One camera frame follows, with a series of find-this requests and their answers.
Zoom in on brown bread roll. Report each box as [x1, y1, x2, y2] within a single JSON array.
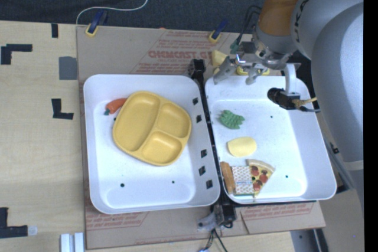
[[219, 161, 236, 195]]

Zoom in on white plastic tray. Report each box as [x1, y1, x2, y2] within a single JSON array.
[[83, 73, 221, 215], [204, 73, 338, 205]]

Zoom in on black cylinder on white bracket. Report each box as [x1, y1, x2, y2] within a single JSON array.
[[267, 63, 302, 111]]

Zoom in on white and orange packet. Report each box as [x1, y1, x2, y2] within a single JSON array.
[[230, 165, 256, 197]]

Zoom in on brown cardboard board red print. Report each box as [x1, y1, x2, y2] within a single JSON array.
[[76, 25, 327, 250]]

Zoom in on pale yellow toy wedge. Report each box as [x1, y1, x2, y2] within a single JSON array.
[[210, 50, 229, 68]]

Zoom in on thin black and white rod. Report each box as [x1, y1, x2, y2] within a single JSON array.
[[197, 72, 228, 231]]

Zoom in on pizza slice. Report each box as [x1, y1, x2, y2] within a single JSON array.
[[245, 158, 276, 198]]

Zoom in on yellow toy piece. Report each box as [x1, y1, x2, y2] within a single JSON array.
[[235, 66, 271, 77]]

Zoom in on pale yellow oval slice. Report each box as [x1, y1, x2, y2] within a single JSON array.
[[226, 136, 258, 158]]

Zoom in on black block with thin wires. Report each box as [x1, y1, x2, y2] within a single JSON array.
[[211, 202, 237, 225], [188, 58, 207, 80]]

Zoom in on yellow divided plate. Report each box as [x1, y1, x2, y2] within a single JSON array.
[[112, 90, 193, 167]]

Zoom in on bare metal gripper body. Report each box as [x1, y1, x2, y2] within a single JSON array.
[[234, 41, 293, 70]]

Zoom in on green toy grapes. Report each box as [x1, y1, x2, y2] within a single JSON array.
[[219, 109, 246, 130]]

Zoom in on orange carrot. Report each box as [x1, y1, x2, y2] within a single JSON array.
[[103, 97, 129, 116]]

